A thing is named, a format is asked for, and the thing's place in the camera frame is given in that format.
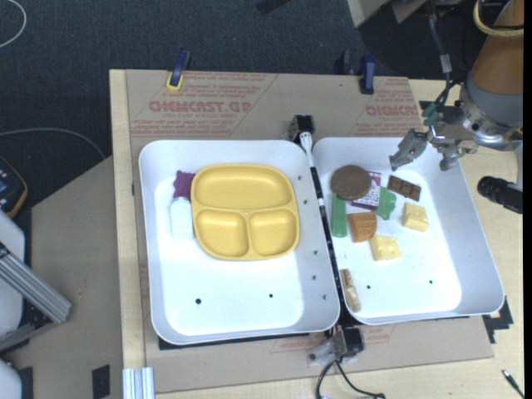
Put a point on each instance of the brown chocolate bar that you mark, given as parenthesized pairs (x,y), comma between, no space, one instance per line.
(404,188)

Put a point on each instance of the green cylinder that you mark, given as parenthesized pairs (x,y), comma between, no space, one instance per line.
(338,218)

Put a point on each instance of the white bottle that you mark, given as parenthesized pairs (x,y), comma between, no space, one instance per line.
(181,218)

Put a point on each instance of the brown round biscuit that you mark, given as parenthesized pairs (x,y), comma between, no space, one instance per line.
(350,182)

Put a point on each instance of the orange waffle piece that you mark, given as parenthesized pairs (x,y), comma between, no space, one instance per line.
(361,227)

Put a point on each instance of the yellow divided plate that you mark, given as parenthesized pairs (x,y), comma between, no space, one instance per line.
(243,189)

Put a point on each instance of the white plastic tray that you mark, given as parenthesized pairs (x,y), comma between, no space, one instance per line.
(232,289)
(420,277)

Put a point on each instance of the colourful printed packet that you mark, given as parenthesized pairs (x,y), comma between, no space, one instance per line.
(370,200)

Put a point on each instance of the beige and brown stick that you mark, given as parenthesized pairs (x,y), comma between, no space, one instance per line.
(351,293)

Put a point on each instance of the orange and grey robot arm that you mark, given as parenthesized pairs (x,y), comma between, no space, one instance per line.
(500,60)

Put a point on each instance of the thin black and white rod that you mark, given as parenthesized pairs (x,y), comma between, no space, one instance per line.
(320,200)

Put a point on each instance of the brown cardboard board red print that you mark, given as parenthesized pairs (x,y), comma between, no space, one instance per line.
(257,98)

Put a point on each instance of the yellow cheese wedge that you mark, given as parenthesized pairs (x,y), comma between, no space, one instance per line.
(385,248)
(415,217)

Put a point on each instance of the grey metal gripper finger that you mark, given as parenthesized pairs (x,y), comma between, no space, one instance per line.
(449,158)
(409,148)

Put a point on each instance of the black cylinder on white bracket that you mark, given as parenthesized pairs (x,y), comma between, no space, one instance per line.
(498,193)

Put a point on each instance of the black pen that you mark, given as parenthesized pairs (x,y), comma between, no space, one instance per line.
(512,382)

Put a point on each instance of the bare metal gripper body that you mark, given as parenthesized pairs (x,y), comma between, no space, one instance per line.
(453,133)

